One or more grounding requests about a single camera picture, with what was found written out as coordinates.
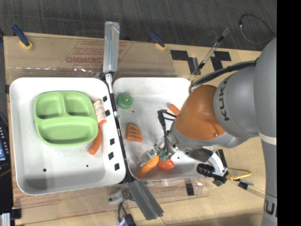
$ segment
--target white tray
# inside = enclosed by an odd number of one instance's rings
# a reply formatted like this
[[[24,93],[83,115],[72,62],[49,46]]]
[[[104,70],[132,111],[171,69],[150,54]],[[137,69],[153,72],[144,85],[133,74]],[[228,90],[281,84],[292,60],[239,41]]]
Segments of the white tray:
[[[136,179],[141,169],[137,159],[153,148],[153,145],[163,137],[157,111],[168,109],[168,103],[180,109],[189,95],[189,85],[190,82],[183,78],[120,78],[114,82],[115,100],[124,92],[133,98],[130,109],[117,108],[123,138],[125,138],[127,123],[138,126],[143,136],[142,143],[124,139],[129,169]],[[170,129],[171,124],[171,121],[166,121],[166,128]],[[176,152],[171,159],[174,162],[173,169],[162,171],[155,167],[140,180],[156,181],[201,176],[196,170],[199,161],[187,157],[182,152]]]
[[[95,155],[91,143],[54,147],[44,144],[36,131],[34,102],[39,94],[53,90],[75,90],[92,101],[107,97],[110,111],[102,125],[103,140]],[[10,86],[12,135],[15,151],[16,181],[31,195],[114,185],[121,182],[126,169],[107,86],[95,78],[20,78]]]

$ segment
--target table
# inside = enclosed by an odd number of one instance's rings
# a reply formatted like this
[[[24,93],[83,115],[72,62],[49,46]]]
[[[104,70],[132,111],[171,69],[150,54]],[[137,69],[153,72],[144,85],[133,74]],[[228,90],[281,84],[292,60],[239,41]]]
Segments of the table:
[[[18,44],[17,37],[5,37],[5,68],[7,85],[20,77],[98,76],[103,60],[103,39],[25,33],[33,43],[31,50]],[[183,77],[191,79],[188,61],[202,61],[210,48],[167,44],[160,50],[153,43],[120,41],[120,77]],[[231,61],[220,61],[223,67],[241,61],[255,60],[260,52],[235,49],[217,49],[230,55]],[[214,70],[209,60],[201,74]],[[226,76],[209,82],[217,86]],[[8,117],[10,104],[8,100]],[[164,217],[146,221],[135,202],[127,204],[137,225],[259,225],[264,202],[265,168],[259,138],[252,138],[240,146],[224,149],[227,164],[232,168],[248,169],[253,174],[248,180],[254,183],[248,190],[233,181],[217,187],[210,178],[203,178],[204,191],[198,197],[171,196],[156,198],[164,210]],[[11,153],[12,165],[15,164]],[[16,225],[117,225],[117,206],[108,205],[108,194],[114,187],[69,191],[42,196],[29,196],[20,191],[13,174],[14,206],[22,208],[22,218]]]

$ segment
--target toy carrot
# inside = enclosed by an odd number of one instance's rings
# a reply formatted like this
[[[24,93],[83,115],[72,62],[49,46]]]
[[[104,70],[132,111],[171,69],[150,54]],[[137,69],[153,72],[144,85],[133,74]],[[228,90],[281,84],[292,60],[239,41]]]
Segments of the toy carrot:
[[[96,138],[94,139],[93,145],[91,146],[89,153],[91,155],[94,155],[98,151],[101,143],[102,143],[102,131],[98,127],[98,134],[97,134]]]
[[[145,163],[138,175],[138,178],[143,177],[146,173],[148,173],[150,170],[152,170],[159,162],[159,156],[155,155],[152,159],[150,159],[147,163]]]
[[[169,104],[168,108],[175,114],[178,115],[180,110],[174,105],[174,104]]]

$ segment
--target green plate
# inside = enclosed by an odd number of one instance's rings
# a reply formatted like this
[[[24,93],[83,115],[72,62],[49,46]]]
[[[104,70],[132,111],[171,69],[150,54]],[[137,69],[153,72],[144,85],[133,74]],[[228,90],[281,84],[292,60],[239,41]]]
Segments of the green plate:
[[[78,91],[50,91],[39,95],[34,104],[34,119],[40,139],[52,146],[88,143],[98,133],[93,103]]]

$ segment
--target gray carpet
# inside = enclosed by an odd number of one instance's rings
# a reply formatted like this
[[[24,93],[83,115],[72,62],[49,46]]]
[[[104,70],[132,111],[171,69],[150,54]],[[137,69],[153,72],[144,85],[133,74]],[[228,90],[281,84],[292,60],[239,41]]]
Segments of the gray carpet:
[[[120,38],[147,41],[149,31],[165,43],[213,45],[222,31],[230,39],[222,48],[261,51],[264,44],[243,38],[238,23],[250,13],[277,32],[277,0],[0,0],[0,26],[7,35],[17,24],[26,32],[103,38],[104,22],[120,23]],[[244,17],[244,32],[252,41],[265,41],[273,33],[262,21]],[[0,110],[6,113],[3,50],[0,50]]]

